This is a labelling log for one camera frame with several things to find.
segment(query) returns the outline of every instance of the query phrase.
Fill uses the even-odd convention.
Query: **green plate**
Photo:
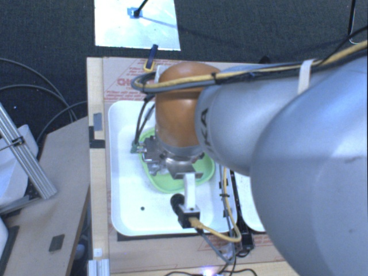
[[[150,136],[155,134],[155,128],[152,128],[146,132],[144,132],[140,136],[140,141],[143,142],[144,139],[149,138]],[[174,180],[170,173],[161,175],[159,173],[156,176],[152,176],[148,172],[147,164],[143,161],[142,154],[140,154],[140,161],[144,168],[145,173],[147,174],[148,178],[150,179],[151,183],[161,192],[164,193],[177,193],[184,191],[184,181],[182,179]],[[204,182],[210,180],[214,174],[214,161],[207,155],[202,159],[197,160],[193,167],[196,172],[202,172],[203,176],[200,179],[195,180],[195,184],[198,186],[203,184]]]

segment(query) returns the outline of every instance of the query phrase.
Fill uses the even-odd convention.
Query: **yellow cable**
[[[234,230],[235,230],[236,237],[229,237],[229,236],[226,236],[224,234],[221,234],[221,233],[217,232],[216,230],[207,227],[202,222],[200,222],[200,220],[198,218],[195,218],[195,217],[189,218],[189,222],[191,223],[191,226],[195,229],[204,229],[204,230],[207,230],[211,234],[213,234],[213,235],[215,235],[215,236],[217,236],[217,237],[219,237],[223,240],[226,240],[228,242],[237,243],[237,242],[241,242],[242,234],[240,233],[239,228],[237,227],[237,225],[235,223],[235,220],[232,216],[232,212],[231,212],[231,208],[230,208],[230,204],[229,204],[229,199],[227,197],[226,176],[227,176],[227,169],[224,167],[224,173],[223,173],[223,188],[224,188],[224,194],[225,194],[224,199],[225,199],[226,208],[228,209],[228,213],[229,213],[231,223],[232,223],[232,225],[234,227]]]
[[[320,63],[324,66],[326,64],[330,64],[333,62],[336,62],[342,58],[345,58],[348,55],[351,55],[355,52],[361,51],[363,49],[367,49],[367,40],[363,41],[361,43],[355,44],[349,48],[346,48],[340,52],[335,53],[330,58],[328,58],[326,61],[322,61],[321,59],[315,60],[312,64],[312,66],[317,66]],[[251,72],[278,72],[278,71],[287,71],[287,70],[293,70],[295,68],[299,68],[300,64],[293,64],[290,66],[279,66],[279,67],[266,67],[266,68],[256,68],[254,70],[248,70],[248,71],[238,71],[238,72],[219,72],[216,74],[216,80],[220,81],[222,79],[229,78],[230,76],[237,76],[237,75],[245,75]],[[200,76],[189,76],[185,78],[179,78],[174,79],[168,82],[162,82],[162,83],[150,83],[146,84],[144,87],[147,89],[157,89],[157,88],[163,88],[163,87],[171,87],[175,85],[185,84],[185,83],[193,83],[193,82],[203,82],[203,81],[209,81],[213,80],[213,75],[200,75]],[[137,79],[135,81],[135,86],[139,88],[143,88],[143,84],[138,82]]]

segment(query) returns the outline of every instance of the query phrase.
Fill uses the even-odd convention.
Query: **black pole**
[[[350,35],[352,31],[352,25],[354,23],[355,16],[355,3],[357,0],[351,0],[351,9],[350,9],[350,19],[349,19],[349,27],[347,29],[347,34]]]
[[[143,6],[147,3],[148,0],[144,0],[143,3],[139,6],[137,10],[135,10],[134,17],[139,17],[140,11],[142,10]]]

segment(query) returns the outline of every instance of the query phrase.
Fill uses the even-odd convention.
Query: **white cable tie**
[[[309,83],[311,81],[311,66],[313,61],[314,59],[305,60],[300,66],[298,94],[303,93],[309,88]]]

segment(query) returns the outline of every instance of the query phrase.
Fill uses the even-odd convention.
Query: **carpeted floor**
[[[351,0],[175,0],[180,52],[158,58],[272,62],[321,57],[347,34]],[[358,0],[355,27],[367,24],[367,0]],[[94,0],[0,0],[0,58],[16,60],[46,76],[69,104],[86,100],[88,56],[145,57],[147,50],[94,45]],[[48,87],[33,73],[0,62],[0,89]],[[63,105],[43,91],[0,91],[17,125],[35,136]],[[86,107],[76,109],[78,117]],[[66,125],[58,118],[51,130]]]

